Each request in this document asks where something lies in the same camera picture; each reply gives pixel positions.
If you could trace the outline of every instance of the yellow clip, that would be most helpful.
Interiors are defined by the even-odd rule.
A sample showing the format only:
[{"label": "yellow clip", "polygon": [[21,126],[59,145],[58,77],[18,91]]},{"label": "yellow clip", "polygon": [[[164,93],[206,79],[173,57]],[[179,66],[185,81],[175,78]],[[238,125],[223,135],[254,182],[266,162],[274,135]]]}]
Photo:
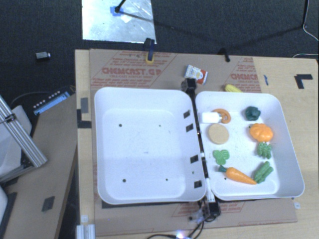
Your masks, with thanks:
[{"label": "yellow clip", "polygon": [[148,57],[149,57],[149,52],[146,53],[145,61],[146,61],[147,64],[152,64],[154,62],[154,53],[153,53],[152,60],[148,60]]}]

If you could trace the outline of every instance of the toy food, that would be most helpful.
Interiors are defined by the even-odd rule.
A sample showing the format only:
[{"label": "toy food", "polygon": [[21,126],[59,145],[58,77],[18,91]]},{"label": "toy food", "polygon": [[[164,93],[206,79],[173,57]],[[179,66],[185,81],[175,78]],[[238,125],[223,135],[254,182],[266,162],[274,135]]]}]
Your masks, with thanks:
[{"label": "toy food", "polygon": [[255,123],[251,126],[249,129],[249,132],[253,138],[255,138],[257,141],[261,142],[267,142],[270,141],[274,134],[270,127],[268,127],[265,124],[262,123]]},{"label": "toy food", "polygon": [[221,115],[221,122],[227,124],[231,120],[231,116],[228,111],[224,109],[215,109],[213,112],[219,113]]},{"label": "toy food", "polygon": [[234,85],[226,84],[225,91],[227,92],[242,92],[240,89],[236,88]]},{"label": "toy food", "polygon": [[257,120],[260,116],[260,110],[257,107],[250,106],[245,110],[247,120]]},{"label": "toy food", "polygon": [[228,141],[229,133],[225,126],[213,124],[208,129],[208,138],[216,144],[223,144]]},{"label": "toy food", "polygon": [[218,172],[226,173],[226,177],[234,181],[247,184],[257,184],[257,182],[255,182],[252,178],[250,178],[249,176],[247,176],[246,174],[242,173],[234,167],[225,168],[222,165],[220,165],[218,168]]},{"label": "toy food", "polygon": [[257,154],[261,157],[271,158],[271,145],[260,142],[257,147]]},{"label": "toy food", "polygon": [[218,165],[224,165],[224,164],[226,164],[226,159],[229,158],[229,152],[226,149],[214,150],[213,157],[216,159],[216,163]]},{"label": "toy food", "polygon": [[257,183],[264,182],[266,177],[271,174],[274,169],[270,166],[270,163],[266,161],[261,168],[259,168],[255,174],[254,180]]}]

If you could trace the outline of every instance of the cardboard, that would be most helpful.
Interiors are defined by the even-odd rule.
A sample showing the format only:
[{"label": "cardboard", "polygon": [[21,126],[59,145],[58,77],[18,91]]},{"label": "cardboard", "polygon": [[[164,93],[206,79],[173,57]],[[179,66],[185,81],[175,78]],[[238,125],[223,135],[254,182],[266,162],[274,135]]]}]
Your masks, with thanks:
[{"label": "cardboard", "polygon": [[[254,62],[249,57],[155,53],[153,64],[146,64],[145,52],[90,50],[92,152],[96,236],[189,230],[196,227],[189,216],[197,212],[197,203],[111,206],[102,203],[97,193],[94,94],[99,88],[130,87],[180,89],[188,64],[208,72],[206,84],[196,92],[221,91],[227,83],[244,92],[260,93]],[[206,228],[296,222],[291,199],[224,202],[221,216]]]}]

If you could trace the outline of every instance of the dark green toy vegetable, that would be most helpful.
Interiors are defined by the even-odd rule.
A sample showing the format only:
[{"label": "dark green toy vegetable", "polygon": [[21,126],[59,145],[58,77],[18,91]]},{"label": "dark green toy vegetable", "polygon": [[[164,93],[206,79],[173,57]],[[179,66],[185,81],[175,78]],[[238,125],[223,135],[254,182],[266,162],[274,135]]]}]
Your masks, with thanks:
[{"label": "dark green toy vegetable", "polygon": [[229,152],[228,150],[214,150],[213,156],[216,159],[216,163],[218,165],[224,165],[226,164],[226,159],[229,158]]},{"label": "dark green toy vegetable", "polygon": [[250,106],[245,110],[247,120],[257,120],[260,116],[260,110],[257,107]]},{"label": "dark green toy vegetable", "polygon": [[271,158],[271,145],[265,142],[260,142],[257,147],[257,153],[261,157]]},{"label": "dark green toy vegetable", "polygon": [[257,170],[257,172],[255,173],[255,177],[254,180],[257,183],[262,183],[266,180],[266,177],[268,175],[270,175],[272,172],[274,171],[274,169],[270,166],[270,163],[268,161],[266,161],[261,168],[259,168]]}]

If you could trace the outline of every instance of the orange carrot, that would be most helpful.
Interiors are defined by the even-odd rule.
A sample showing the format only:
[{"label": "orange carrot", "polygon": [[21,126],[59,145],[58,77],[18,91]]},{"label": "orange carrot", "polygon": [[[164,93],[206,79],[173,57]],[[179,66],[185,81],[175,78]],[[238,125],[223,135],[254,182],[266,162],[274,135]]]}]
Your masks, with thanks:
[{"label": "orange carrot", "polygon": [[218,169],[218,172],[226,173],[226,177],[234,181],[248,184],[257,184],[257,182],[255,182],[252,178],[250,178],[246,174],[243,174],[241,171],[237,170],[234,167],[225,168],[221,165]]}]

